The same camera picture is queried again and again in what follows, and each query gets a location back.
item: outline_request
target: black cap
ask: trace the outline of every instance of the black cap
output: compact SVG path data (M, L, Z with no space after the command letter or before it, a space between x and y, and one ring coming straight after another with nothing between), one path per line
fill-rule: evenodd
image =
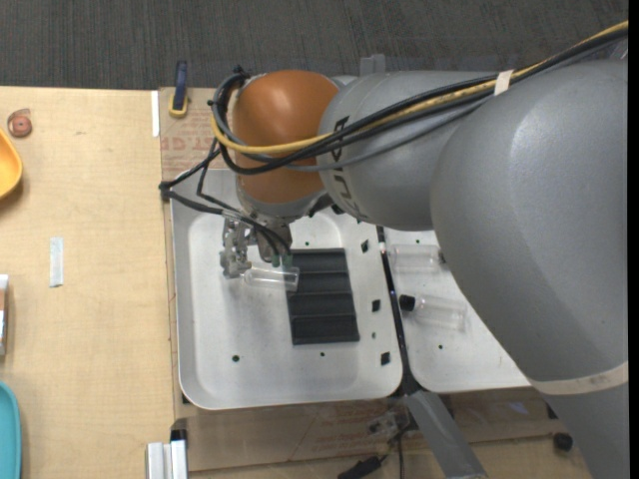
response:
M401 310L411 311L415 308L415 297L408 294L402 294L399 297L399 308Z

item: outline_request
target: black connector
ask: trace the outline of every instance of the black connector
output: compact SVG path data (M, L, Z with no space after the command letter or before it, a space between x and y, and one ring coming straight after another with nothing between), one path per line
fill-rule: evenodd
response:
M381 467L382 458L372 456L364 461L357 461L355 466L349 468L345 472L341 472L337 479L360 479Z

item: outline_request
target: white tape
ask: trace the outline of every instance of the white tape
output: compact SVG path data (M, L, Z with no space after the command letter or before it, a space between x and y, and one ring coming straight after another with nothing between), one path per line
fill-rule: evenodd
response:
M510 77L514 72L514 69L510 69L499 73L495 83L495 96L499 96L502 92L506 92L508 90L508 87L510 87Z
M151 119L153 120L153 136L160 136L160 94L151 92Z
M530 384L542 394L580 395L607 390L628 382L628 361L597 374L581 378L560 379L555 381L535 381L527 378Z
M50 239L49 261L49 287L62 285L64 283L64 239Z

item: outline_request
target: wooden tabletop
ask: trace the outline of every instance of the wooden tabletop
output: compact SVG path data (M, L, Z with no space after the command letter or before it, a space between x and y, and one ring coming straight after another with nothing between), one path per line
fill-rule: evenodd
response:
M0 88L19 188L0 201L9 274L0 379L18 399L23 478L142 478L173 422L159 139L149 92ZM50 238L64 282L50 287Z

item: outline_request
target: wooden table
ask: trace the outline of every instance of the wooden table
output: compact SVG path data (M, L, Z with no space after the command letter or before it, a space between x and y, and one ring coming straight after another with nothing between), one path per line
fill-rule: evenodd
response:
M23 478L143 478L146 444L167 441L184 415L174 402L171 283L157 190L161 141L152 133L151 93L0 88L5 130L2 121L25 107L33 133L13 140L24 178L0 202L0 272L10 275L0 379L20 405ZM57 287L49 286L53 237L64 240ZM216 431L224 438L224 428ZM547 437L473 447L493 478L588 477L578 453L557 454ZM194 476L324 478L353 463ZM409 453L406 466L406 477L442 477L427 450ZM392 457L370 477L397 477L395 467Z

